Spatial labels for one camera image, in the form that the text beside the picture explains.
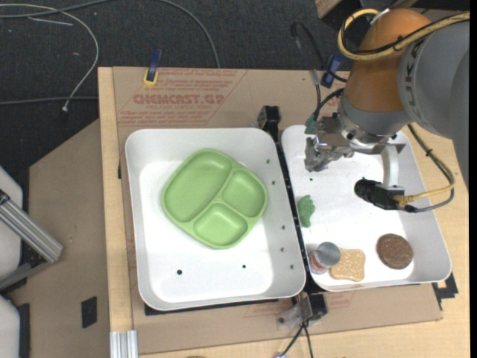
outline gray floor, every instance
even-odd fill
[[[65,7],[92,0],[0,0]],[[304,59],[290,35],[300,21],[313,33],[323,56],[337,51],[341,21],[360,7],[344,0],[319,20],[314,0],[170,0],[190,10],[210,32],[224,68],[308,69],[319,67],[309,48]],[[424,8],[470,9],[470,0],[423,0]],[[0,8],[26,13],[26,8]],[[156,1],[115,1],[72,11],[98,38],[99,66],[147,66],[154,48],[163,66],[216,67],[196,22]],[[86,30],[62,15],[45,17],[74,25],[30,19],[0,19],[0,102],[69,95],[89,68],[95,47]],[[360,33],[352,34],[351,40]],[[349,67],[347,61],[343,67]],[[95,72],[77,95],[97,95]],[[97,102],[74,101],[0,105],[0,165],[14,178],[98,117]]]

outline cookie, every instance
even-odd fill
[[[382,263],[392,269],[404,269],[411,263],[414,255],[408,241],[393,233],[378,239],[376,251]]]
[[[336,280],[362,281],[364,279],[364,252],[361,249],[340,248],[341,259],[329,269]]]

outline white cable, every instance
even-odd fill
[[[46,9],[46,10],[56,10],[55,8],[52,8],[52,7],[44,7],[42,5],[35,5],[35,4],[23,4],[23,3],[10,3],[10,4],[0,4],[0,7],[33,7],[33,8],[40,8],[40,9]],[[88,31],[89,35],[91,36],[92,40],[94,41],[95,43],[95,47],[96,47],[96,56],[95,56],[95,59],[91,65],[91,67],[89,68],[88,72],[86,72],[86,74],[84,75],[83,78],[81,78],[81,81],[78,83],[78,85],[76,85],[76,87],[73,89],[72,93],[69,95],[69,98],[68,100],[65,102],[65,104],[63,105],[62,109],[63,111],[67,112],[68,111],[68,105],[69,105],[69,102],[70,102],[70,98],[75,95],[75,93],[78,91],[78,89],[80,88],[80,86],[83,84],[83,82],[89,77],[89,75],[92,73],[92,71],[94,70],[94,68],[96,67],[96,65],[98,64],[98,60],[99,60],[99,44],[98,44],[98,40],[96,39],[96,36],[93,34],[93,32],[91,31],[91,29],[89,28],[88,25],[86,25],[83,21],[81,21],[79,18],[77,18],[76,16],[73,16],[72,14],[70,13],[67,13],[67,12],[61,12],[63,15],[65,16],[68,16],[70,17],[71,19],[75,20],[76,22],[79,22],[82,26],[85,27],[85,29]],[[39,21],[38,19],[34,19],[34,18],[31,18],[31,17],[28,17],[29,19],[32,19],[34,21]]]

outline white plastic object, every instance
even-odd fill
[[[445,280],[451,272],[451,262],[433,211],[405,213],[383,210],[356,196],[356,181],[382,181],[380,155],[355,153],[329,164],[322,172],[305,169],[306,137],[304,126],[291,126],[283,132],[282,145],[291,176],[291,185],[298,201],[310,195],[316,209],[310,218],[311,227],[302,228],[306,250],[313,251],[322,242],[333,242],[339,248],[361,249],[365,254],[364,279],[361,282],[336,280],[329,275],[313,274],[323,289],[339,292],[380,286],[395,286]],[[395,143],[405,143],[399,154],[399,185],[406,192],[426,191],[408,139],[398,133]],[[428,198],[413,203],[429,206]],[[376,252],[380,236],[395,233],[405,237],[414,258],[401,270],[385,266]]]
[[[0,166],[0,188],[17,206],[22,207],[23,192],[20,185]],[[0,220],[0,281],[18,268],[22,240]]]
[[[0,358],[18,358],[20,315],[11,302],[0,296]]]
[[[265,185],[268,205],[236,246],[210,248],[164,213],[165,183],[190,155],[214,148],[242,163]],[[256,128],[144,129],[125,155],[133,210],[139,291],[168,311],[241,301],[290,298],[306,273],[274,141]]]

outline blue and yellow clamp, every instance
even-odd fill
[[[157,76],[159,75],[159,63],[162,57],[162,49],[154,49],[152,53],[151,63],[144,73],[142,81],[145,85],[153,86],[157,82]]]

